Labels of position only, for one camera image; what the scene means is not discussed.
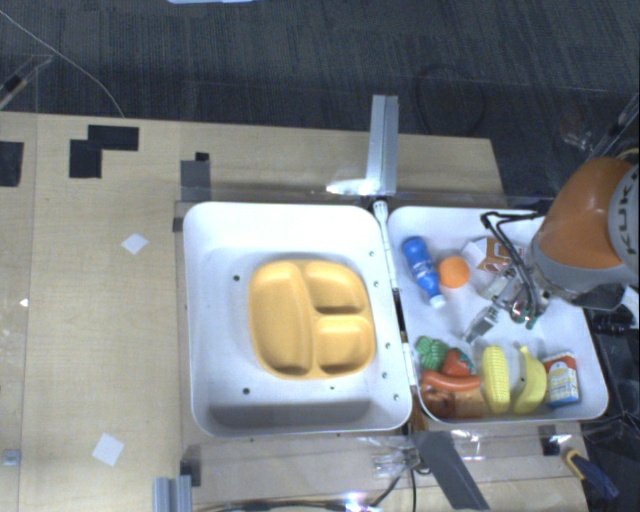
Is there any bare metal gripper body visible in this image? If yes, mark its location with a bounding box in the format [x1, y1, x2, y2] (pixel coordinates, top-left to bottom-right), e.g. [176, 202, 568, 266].
[499, 272, 550, 330]

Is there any white plastic tray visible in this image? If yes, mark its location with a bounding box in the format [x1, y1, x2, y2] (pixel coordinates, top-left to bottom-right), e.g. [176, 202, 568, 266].
[181, 200, 414, 439]
[386, 205, 611, 427]

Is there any white and brown carton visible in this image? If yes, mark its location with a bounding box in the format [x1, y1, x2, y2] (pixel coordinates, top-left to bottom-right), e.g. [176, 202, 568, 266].
[460, 236, 517, 274]

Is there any orange ball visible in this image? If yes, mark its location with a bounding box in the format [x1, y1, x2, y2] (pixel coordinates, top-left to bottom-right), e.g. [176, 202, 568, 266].
[436, 255, 472, 290]

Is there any red strawberry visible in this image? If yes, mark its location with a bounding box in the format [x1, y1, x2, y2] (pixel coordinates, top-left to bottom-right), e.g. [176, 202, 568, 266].
[440, 347, 477, 379]

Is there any green broccoli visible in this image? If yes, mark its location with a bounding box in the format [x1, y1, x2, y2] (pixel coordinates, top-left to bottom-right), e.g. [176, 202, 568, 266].
[414, 335, 450, 372]

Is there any yellow corn cob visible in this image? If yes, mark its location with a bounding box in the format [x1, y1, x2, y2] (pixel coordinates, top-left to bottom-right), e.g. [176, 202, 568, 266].
[480, 345, 512, 416]

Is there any orange sausage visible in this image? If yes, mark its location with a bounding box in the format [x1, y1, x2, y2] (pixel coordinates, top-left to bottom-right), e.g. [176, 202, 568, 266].
[419, 369, 483, 393]

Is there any brown bread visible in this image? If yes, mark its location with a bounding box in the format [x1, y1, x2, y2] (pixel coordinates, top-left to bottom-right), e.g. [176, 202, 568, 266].
[451, 387, 488, 421]

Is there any yellow banana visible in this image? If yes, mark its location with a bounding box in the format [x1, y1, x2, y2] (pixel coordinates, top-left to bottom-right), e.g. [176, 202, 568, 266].
[511, 345, 549, 416]

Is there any blue bottle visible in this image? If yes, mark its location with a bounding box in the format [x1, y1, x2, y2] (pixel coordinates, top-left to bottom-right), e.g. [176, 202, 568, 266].
[400, 235, 448, 310]

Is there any red and white carton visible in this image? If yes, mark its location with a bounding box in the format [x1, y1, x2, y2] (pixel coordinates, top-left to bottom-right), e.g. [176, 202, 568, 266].
[541, 350, 582, 408]

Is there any dark red pizza slice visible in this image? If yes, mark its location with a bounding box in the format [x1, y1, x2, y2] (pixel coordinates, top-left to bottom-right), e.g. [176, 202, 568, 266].
[419, 384, 457, 421]

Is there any thin black and white rod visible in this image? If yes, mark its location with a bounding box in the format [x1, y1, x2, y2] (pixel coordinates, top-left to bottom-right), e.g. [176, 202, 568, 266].
[371, 199, 417, 387]

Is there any yellow divided plate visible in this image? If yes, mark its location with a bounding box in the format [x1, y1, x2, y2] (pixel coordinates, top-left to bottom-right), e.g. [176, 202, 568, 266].
[247, 259, 378, 381]

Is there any pale wood board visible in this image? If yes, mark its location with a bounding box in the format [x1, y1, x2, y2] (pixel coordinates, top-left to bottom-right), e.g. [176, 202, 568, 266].
[0, 110, 591, 512]

